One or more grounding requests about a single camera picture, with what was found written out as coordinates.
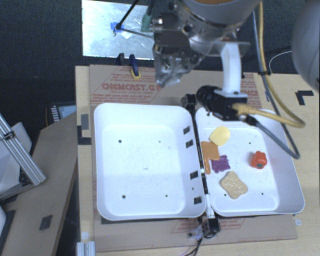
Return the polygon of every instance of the white tray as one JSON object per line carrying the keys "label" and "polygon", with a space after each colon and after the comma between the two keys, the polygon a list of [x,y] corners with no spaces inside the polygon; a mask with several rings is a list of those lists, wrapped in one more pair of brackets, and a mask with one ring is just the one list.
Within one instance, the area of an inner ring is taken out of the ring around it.
{"label": "white tray", "polygon": [[[255,116],[282,142],[287,144],[280,123],[262,116]],[[209,141],[212,131],[225,126],[230,130],[230,139],[218,147],[220,156],[228,158],[229,170],[207,175],[210,204],[214,211],[225,217],[295,214],[305,206],[304,197],[292,158],[260,129],[241,121],[222,121],[207,116],[204,108],[196,113],[200,141]],[[263,169],[250,166],[256,151],[266,154],[267,165]],[[232,199],[220,186],[227,172],[234,171],[247,185],[247,193]]]}
{"label": "white tray", "polygon": [[192,218],[204,212],[193,124],[184,108],[104,103],[94,111],[94,131],[97,208],[104,218]]}

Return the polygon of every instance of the metal plate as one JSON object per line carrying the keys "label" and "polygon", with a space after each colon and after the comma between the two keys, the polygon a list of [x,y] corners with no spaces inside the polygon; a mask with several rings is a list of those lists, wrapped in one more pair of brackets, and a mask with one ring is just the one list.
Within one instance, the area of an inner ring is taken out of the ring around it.
{"label": "metal plate", "polygon": [[[113,33],[114,26],[121,21],[130,4],[82,1],[82,45],[83,55],[90,57],[126,58],[134,54],[137,59],[153,60],[154,40],[125,31]],[[140,32],[141,22],[147,6],[136,5],[123,23],[126,30]]]}

